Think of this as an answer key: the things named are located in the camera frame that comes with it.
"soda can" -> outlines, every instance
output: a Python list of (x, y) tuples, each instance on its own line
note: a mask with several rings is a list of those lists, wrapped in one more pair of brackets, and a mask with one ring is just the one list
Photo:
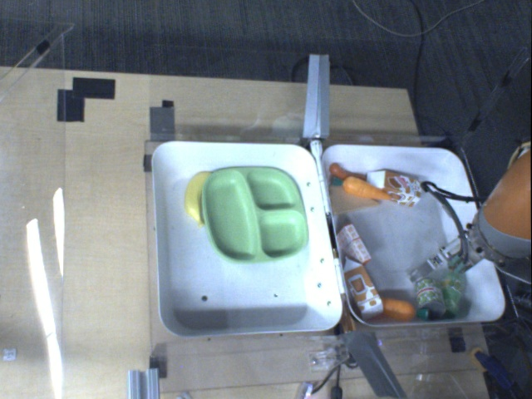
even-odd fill
[(439, 319), (446, 312), (443, 293), (434, 279), (423, 278), (416, 282), (418, 309), (427, 309), (430, 319)]

